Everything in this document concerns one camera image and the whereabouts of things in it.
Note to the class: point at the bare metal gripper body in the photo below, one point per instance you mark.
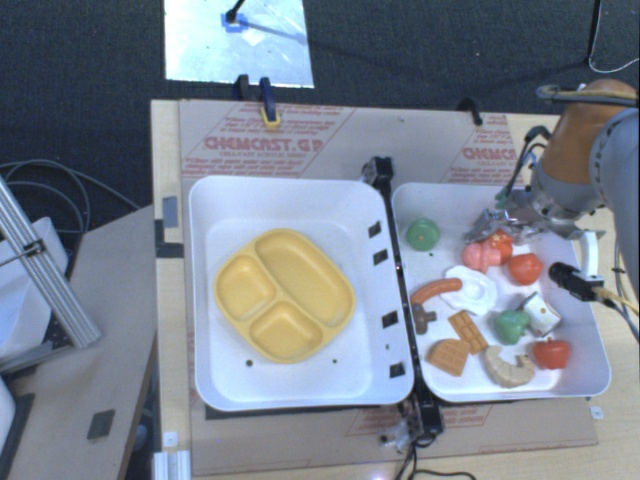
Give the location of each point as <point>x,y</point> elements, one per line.
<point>532,210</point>

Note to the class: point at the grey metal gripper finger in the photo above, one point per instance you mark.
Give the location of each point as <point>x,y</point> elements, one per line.
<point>525,235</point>
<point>485,225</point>

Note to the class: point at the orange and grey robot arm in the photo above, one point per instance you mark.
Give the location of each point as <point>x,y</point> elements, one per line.
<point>570,138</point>

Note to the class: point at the pink toy food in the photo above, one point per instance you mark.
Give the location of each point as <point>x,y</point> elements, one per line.
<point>479,258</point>

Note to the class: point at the orange-red toy tomato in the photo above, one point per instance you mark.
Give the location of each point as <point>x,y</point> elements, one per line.
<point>526,269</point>

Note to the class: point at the white plastic tray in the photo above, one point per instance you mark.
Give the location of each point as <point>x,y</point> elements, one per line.
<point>300,203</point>
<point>450,208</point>

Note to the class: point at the green toy pepper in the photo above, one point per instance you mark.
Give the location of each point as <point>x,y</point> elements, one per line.
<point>422,234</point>

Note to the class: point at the white toy fried egg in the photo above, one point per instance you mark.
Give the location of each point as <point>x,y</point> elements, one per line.
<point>475,293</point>

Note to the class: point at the small white can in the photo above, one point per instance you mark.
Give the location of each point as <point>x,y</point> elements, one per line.
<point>542,314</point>

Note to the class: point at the orange toy sausage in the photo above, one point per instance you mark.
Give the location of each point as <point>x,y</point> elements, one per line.
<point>435,289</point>

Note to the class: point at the green toy broccoli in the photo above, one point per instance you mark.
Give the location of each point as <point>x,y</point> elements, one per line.
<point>511,327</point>

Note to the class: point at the thin black and white rod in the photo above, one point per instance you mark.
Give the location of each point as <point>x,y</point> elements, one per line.
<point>400,273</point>

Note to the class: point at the orange toy biscuit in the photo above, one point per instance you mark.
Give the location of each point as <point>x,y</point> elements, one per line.
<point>467,332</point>

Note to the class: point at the brown toy mushroom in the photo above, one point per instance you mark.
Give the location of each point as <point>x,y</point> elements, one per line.
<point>422,318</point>

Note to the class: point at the red toy apple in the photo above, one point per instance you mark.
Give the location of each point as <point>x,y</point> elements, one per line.
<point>551,354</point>

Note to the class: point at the orange toy waffle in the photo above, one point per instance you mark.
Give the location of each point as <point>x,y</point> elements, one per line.
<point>449,357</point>

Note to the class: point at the brown cardboard board red print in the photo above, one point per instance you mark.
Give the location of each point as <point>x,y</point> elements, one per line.
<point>350,138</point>

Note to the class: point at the yellow divided plate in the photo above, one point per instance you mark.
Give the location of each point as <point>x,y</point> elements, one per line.
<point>285,293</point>

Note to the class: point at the black cylinder on white bracket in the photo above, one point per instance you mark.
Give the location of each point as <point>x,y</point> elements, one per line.
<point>570,277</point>

